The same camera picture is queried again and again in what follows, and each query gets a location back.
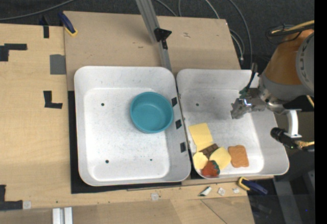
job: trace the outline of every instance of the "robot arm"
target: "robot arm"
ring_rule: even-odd
[[[250,87],[256,75],[256,65],[252,66],[252,76],[248,85],[240,91],[240,97],[232,104],[231,117],[240,119],[244,114],[263,111],[266,108],[278,115],[286,115],[289,128],[274,128],[271,136],[288,148],[314,150],[314,142],[303,142],[298,134],[299,110],[286,109],[284,104],[303,95],[314,97],[314,21],[288,29],[275,29],[269,36],[283,36],[267,67],[259,78],[257,87]]]

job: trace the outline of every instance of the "wooden table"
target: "wooden table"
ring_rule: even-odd
[[[74,90],[76,69],[160,63],[141,16],[66,14],[76,25],[77,37],[62,27],[49,27],[50,37],[44,38],[42,26],[0,25],[0,46],[28,46],[26,51],[10,50],[8,62],[0,62],[0,184],[7,185],[6,201],[30,201],[33,209],[0,212],[2,223],[22,216],[35,220],[47,216],[50,208],[70,206],[76,223],[90,223],[91,217],[98,221],[93,223],[102,223],[109,215],[113,223],[128,223],[132,217],[134,223],[153,223],[151,212],[160,216],[158,223],[254,223],[247,193],[233,192],[235,180],[186,180],[180,187],[71,194],[67,91]],[[240,68],[225,20],[158,20],[173,31],[168,47],[174,74],[184,68]],[[57,54],[66,56],[67,75],[50,73],[50,56]],[[52,101],[63,103],[62,108],[45,108],[43,91],[52,91]],[[199,197],[208,186],[212,192]],[[226,190],[224,197],[218,188]],[[159,194],[159,201],[151,201],[151,193]]]

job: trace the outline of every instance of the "blue and yellow clamp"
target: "blue and yellow clamp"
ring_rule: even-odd
[[[67,16],[65,14],[63,14],[62,12],[59,12],[58,17],[61,20],[61,22],[63,23],[63,25],[65,26],[65,30],[68,32],[68,34],[72,37],[75,37],[77,35],[78,31],[77,31],[77,29],[74,28],[73,24],[67,18]]]
[[[261,195],[268,194],[268,190],[266,190],[264,187],[262,187],[258,183],[249,181],[245,177],[240,177],[239,180],[237,181],[237,184],[246,191],[253,190]]]

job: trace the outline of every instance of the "chocolate bar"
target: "chocolate bar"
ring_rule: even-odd
[[[213,144],[213,145],[208,146],[207,148],[201,150],[200,152],[202,152],[209,159],[210,155],[218,148],[219,147],[217,144]]]

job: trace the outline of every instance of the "blue bowl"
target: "blue bowl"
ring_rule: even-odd
[[[155,92],[137,95],[130,105],[134,125],[144,133],[158,133],[170,126],[174,119],[171,103]]]

